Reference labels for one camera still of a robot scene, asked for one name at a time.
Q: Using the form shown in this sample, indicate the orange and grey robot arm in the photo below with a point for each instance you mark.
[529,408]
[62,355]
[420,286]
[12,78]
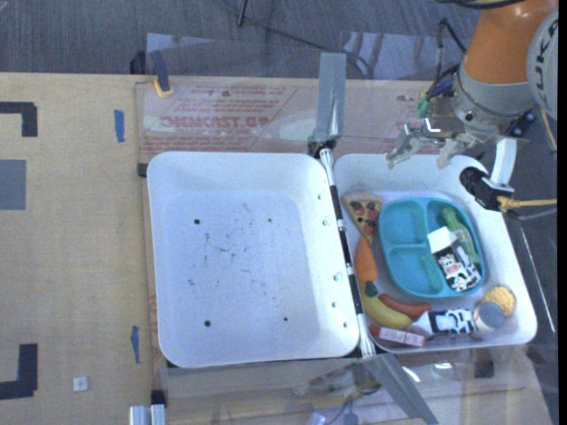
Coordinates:
[500,42]

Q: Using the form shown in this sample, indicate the yellow round biscuit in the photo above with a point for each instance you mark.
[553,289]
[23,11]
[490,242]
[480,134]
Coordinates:
[502,297]

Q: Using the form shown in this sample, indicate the orange carrot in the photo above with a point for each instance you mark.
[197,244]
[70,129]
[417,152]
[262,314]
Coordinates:
[365,261]

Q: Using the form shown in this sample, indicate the brown cardboard board red print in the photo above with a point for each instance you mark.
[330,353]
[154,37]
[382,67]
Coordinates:
[248,118]

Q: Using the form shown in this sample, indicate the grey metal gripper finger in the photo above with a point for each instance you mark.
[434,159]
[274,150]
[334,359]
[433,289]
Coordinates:
[448,153]
[401,151]

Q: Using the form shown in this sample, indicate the thin black and white rod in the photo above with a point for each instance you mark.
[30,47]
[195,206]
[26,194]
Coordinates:
[340,219]

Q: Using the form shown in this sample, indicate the blue divided plate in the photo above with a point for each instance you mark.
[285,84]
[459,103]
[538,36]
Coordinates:
[405,241]

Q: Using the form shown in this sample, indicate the white plastic tray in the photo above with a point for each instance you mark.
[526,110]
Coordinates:
[509,255]
[248,259]

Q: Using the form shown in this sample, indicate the yellow banana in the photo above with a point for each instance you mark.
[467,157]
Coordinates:
[385,314]

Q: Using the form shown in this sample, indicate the small grey can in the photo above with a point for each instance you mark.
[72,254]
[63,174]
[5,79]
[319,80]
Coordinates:
[489,317]

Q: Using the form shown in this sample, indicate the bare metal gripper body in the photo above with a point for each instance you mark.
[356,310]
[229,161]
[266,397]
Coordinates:
[476,120]

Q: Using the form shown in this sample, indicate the black cylinder on white bracket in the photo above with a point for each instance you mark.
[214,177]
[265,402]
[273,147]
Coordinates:
[483,188]

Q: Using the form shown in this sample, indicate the green bottle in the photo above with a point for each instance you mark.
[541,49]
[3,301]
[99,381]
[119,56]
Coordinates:
[458,228]

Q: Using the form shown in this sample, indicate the toy pizza slice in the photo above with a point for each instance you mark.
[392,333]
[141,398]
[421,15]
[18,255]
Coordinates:
[363,213]

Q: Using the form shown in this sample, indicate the brown sausage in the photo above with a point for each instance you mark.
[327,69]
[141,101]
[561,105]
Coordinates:
[405,306]

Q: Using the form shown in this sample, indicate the cow print bottle white cap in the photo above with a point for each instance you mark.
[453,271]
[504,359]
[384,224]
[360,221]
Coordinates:
[456,268]

